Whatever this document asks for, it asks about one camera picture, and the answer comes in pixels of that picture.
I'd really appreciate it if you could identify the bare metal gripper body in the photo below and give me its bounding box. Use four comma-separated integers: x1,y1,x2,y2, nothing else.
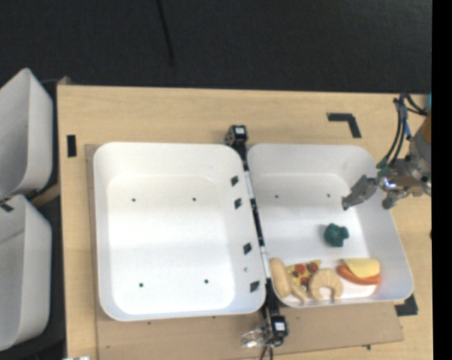
375,151,432,202

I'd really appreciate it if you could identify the green broccoli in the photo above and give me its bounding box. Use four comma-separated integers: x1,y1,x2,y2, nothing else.
323,222,351,248

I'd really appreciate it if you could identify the white plastic tray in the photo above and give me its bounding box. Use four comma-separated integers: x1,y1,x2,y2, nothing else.
246,142,415,310
92,141,268,323

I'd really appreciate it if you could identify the black block with thin wires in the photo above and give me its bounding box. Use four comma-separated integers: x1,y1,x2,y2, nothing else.
224,124,250,148
264,314,289,347

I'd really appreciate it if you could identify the thin black and white rod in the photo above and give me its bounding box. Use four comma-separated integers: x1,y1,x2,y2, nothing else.
237,143,282,320

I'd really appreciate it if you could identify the yellow cheese slice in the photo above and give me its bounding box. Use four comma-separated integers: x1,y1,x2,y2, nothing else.
342,257,382,278

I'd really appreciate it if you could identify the pizza slice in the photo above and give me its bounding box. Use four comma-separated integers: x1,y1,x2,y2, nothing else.
285,259,322,303

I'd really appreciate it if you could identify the beige croissant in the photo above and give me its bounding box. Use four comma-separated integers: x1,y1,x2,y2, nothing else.
308,268,345,302

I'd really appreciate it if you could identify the orange sausage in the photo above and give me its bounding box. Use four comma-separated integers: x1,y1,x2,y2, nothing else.
336,263,383,287

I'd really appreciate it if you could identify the beige bread roll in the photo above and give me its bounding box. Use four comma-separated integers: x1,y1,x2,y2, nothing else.
269,257,294,299

